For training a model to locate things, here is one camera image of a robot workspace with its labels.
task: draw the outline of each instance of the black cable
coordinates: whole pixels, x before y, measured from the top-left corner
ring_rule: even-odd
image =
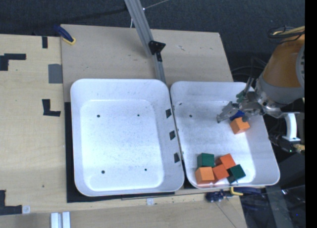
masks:
[[[80,15],[80,16],[74,16],[74,17],[67,17],[61,20],[55,20],[52,22],[42,22],[42,23],[38,23],[36,29],[33,30],[34,35],[38,35],[36,34],[36,30],[41,29],[41,28],[45,28],[45,27],[51,27],[53,30],[53,25],[54,24],[68,24],[68,23],[76,23],[78,24],[78,21],[82,21],[82,20],[88,20],[88,19],[94,19],[94,18],[100,18],[103,16],[109,16],[109,15],[114,15],[114,14],[118,14],[118,13],[122,13],[122,12],[128,12],[128,8],[126,6],[126,4],[124,4],[124,7],[122,7],[121,9],[117,9],[117,10],[111,10],[111,11],[105,11],[105,12],[98,12],[98,13],[92,13],[92,14],[86,14],[86,15]],[[23,29],[20,29],[20,31],[25,31],[27,29],[29,29],[29,26],[24,27]]]
[[[280,133],[282,130],[282,125],[283,125],[283,119],[276,119],[276,124],[272,128],[269,129],[268,133],[269,134],[273,132]]]
[[[266,67],[266,62],[264,62],[263,60],[257,58],[257,57],[251,57],[251,60],[255,60],[256,62],[258,62],[263,68]]]
[[[254,59],[253,59],[253,57],[251,57],[250,78],[253,78],[253,79],[255,79],[255,77],[254,77],[254,68],[255,68],[255,66],[254,66]]]
[[[280,27],[280,28],[271,28],[267,33],[268,39],[270,40],[271,43],[278,45],[278,44],[282,44],[282,43],[286,43],[286,42],[296,41],[303,34],[305,34],[305,30],[300,31],[300,32],[295,32],[295,33],[284,34],[284,32],[292,30],[292,29],[294,29],[294,28],[288,27],[288,26],[284,26],[284,27]],[[290,38],[290,37],[296,37],[296,38],[294,38],[292,40],[284,40],[284,39]]]
[[[241,67],[238,67],[238,68],[235,68],[235,69],[233,69],[233,70],[231,70],[231,72],[233,73],[233,72],[236,72],[236,71],[240,71],[240,70],[244,70],[244,69],[249,69],[249,68],[252,68],[252,66],[251,65],[247,65],[247,66],[241,66]],[[254,69],[258,69],[258,70],[263,70],[264,68],[261,68],[261,67],[254,67]]]
[[[235,82],[240,82],[238,81],[237,79],[235,79],[234,77],[236,76],[245,76],[245,77],[249,77],[250,75],[249,74],[246,74],[246,73],[235,73],[235,74],[232,74],[232,78]]]

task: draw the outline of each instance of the cube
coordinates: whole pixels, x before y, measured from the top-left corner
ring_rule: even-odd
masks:
[[[214,155],[209,153],[201,153],[197,157],[197,167],[214,167]]]
[[[200,184],[208,184],[214,180],[212,167],[199,167],[195,171],[196,182]]]
[[[250,128],[250,125],[248,122],[242,121],[242,117],[238,117],[232,120],[230,123],[230,126],[234,134],[240,134]]]
[[[230,184],[246,176],[241,165],[236,165],[234,167],[229,168],[228,173],[229,173],[228,181]]]
[[[233,116],[230,117],[230,120],[233,121],[234,119],[238,118],[238,117],[243,117],[245,115],[244,112],[242,112],[241,110],[238,110],[237,113],[235,113]]]
[[[214,181],[212,183],[216,183],[222,179],[229,177],[229,173],[223,164],[215,166],[213,169]]]
[[[221,156],[216,160],[216,165],[223,164],[226,169],[229,169],[236,165],[230,153]]]

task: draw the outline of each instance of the wooden table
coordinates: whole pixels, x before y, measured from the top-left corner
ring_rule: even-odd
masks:
[[[28,215],[0,217],[0,224],[4,222],[6,227],[10,227],[24,220],[32,226],[33,222],[41,224],[42,219],[44,223],[48,222],[51,212],[71,211],[72,223],[78,224],[75,227],[86,227],[83,224],[88,224],[91,217],[96,217],[96,227],[102,224],[103,218],[111,223],[109,227],[116,226],[119,221],[133,227],[128,223],[129,219],[138,220],[138,217],[150,222],[151,225],[144,227],[166,227],[166,224],[186,227],[188,219],[193,223],[205,222],[211,227],[211,220],[214,227],[219,227],[221,222],[222,227],[234,227],[218,205],[204,200],[202,193],[206,190],[182,188],[175,195],[155,198],[154,206],[146,206],[145,198],[66,202],[64,102],[69,99],[67,90],[71,83],[82,76],[155,78],[155,72],[135,29],[64,27],[77,40],[73,47],[58,37],[48,37],[48,47],[43,48],[42,37],[0,35],[0,55],[27,55],[26,60],[9,60],[8,71],[0,71],[0,189],[6,190],[6,206],[30,206],[31,210]],[[95,54],[92,54],[94,57],[102,55],[104,62],[95,59],[100,64],[91,69],[85,56],[78,58],[76,66],[71,60],[72,49],[83,46],[80,34],[77,34],[83,29],[95,34],[96,38],[104,38],[103,42],[96,40],[93,46]],[[152,33],[157,41],[167,44],[162,57],[168,86],[180,80],[232,82],[218,33],[168,30],[152,30]],[[89,53],[89,49],[81,48],[81,51]],[[62,63],[64,84],[49,83],[49,65]],[[78,68],[84,70],[84,74],[76,74]],[[60,116],[44,116],[43,99],[50,99],[51,110],[61,111]],[[236,216],[233,218],[238,222],[236,225],[246,227],[239,198],[230,198],[226,204],[230,207],[228,213]]]

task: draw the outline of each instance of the orange block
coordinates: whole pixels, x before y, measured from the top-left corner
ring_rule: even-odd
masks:
[[[195,171],[197,184],[208,184],[214,180],[211,167],[200,167]]]
[[[239,134],[246,131],[250,125],[248,122],[243,122],[242,117],[238,117],[231,121],[230,126],[234,134]]]
[[[224,165],[225,169],[229,169],[229,168],[234,167],[236,165],[236,163],[234,162],[230,153],[223,155],[216,160],[217,166],[221,165],[221,164]]]
[[[223,164],[213,167],[212,171],[214,175],[214,181],[212,181],[212,183],[216,183],[224,178],[229,177],[229,173]]]

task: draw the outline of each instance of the aluminum rod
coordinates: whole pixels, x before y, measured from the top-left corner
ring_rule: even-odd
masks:
[[[125,4],[129,10],[131,18],[133,20],[134,26],[138,32],[140,40],[142,42],[145,53],[148,57],[153,58],[154,69],[157,76],[157,79],[166,83],[164,69],[162,62],[158,61],[158,57],[156,54],[152,55],[149,42],[153,41],[153,35],[151,33],[148,21],[145,17],[143,8],[141,6],[140,0],[124,0]]]

